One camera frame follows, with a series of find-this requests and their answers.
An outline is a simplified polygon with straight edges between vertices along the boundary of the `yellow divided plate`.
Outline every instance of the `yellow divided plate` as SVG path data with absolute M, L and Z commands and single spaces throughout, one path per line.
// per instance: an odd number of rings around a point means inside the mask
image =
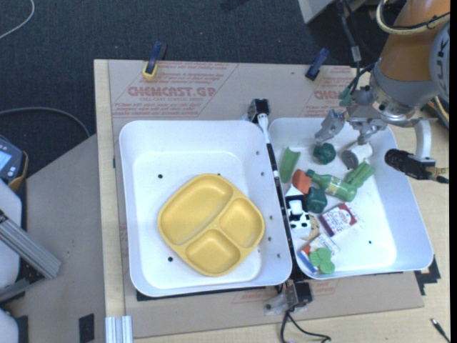
M 220 175 L 201 174 L 161 208 L 159 231 L 195 270 L 221 276 L 253 251 L 265 223 L 257 207 L 231 182 Z

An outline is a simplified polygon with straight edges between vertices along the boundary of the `small box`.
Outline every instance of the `small box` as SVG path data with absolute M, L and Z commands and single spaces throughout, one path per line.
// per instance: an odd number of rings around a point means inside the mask
M 321 221 L 327 234 L 332 237 L 354 225 L 358 221 L 358 217 L 349 203 L 346 202 L 321 214 L 319 221 Z

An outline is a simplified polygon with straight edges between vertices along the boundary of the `green toy bottle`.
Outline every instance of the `green toy bottle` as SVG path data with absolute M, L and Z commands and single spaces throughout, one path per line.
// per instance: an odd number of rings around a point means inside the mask
M 306 172 L 306 175 L 331 196 L 338 197 L 345 202 L 350 202 L 356 197 L 357 188 L 338 177 L 329 174 L 319 175 L 311 169 Z

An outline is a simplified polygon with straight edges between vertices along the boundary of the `cardboard sheet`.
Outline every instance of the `cardboard sheet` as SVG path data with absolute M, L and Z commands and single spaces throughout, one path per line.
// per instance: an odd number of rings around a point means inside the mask
M 280 322 L 264 302 L 271 288 L 139 300 L 129 276 L 119 132 L 137 119 L 240 119 L 252 99 L 268 99 L 270 121 L 280 117 L 324 117 L 339 109 L 338 94 L 353 78 L 346 66 L 322 66 L 315 81 L 306 65 L 160 61 L 153 81 L 141 75 L 142 61 L 109 61 L 111 110 L 119 203 L 126 312 L 135 337 L 199 332 Z M 314 301 L 297 319 L 336 317 L 423 306 L 413 272 L 310 281 Z

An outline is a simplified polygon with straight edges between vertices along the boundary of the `gray carpet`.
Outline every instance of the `gray carpet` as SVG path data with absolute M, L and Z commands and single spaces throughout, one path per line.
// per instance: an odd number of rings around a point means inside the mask
M 326 47 L 327 64 L 351 64 L 334 5 L 305 25 L 297 0 L 34 2 L 31 20 L 0 39 L 0 112 L 52 107 L 76 116 L 90 134 L 96 131 L 93 60 L 148 59 L 155 41 L 167 45 L 168 60 L 311 64 Z M 29 12 L 28 0 L 0 0 L 0 35 Z M 386 35 L 366 9 L 355 17 L 358 28 L 351 28 L 365 42 L 369 64 Z M 47 111 L 0 116 L 0 135 L 29 154 L 30 175 L 86 138 L 74 120 Z

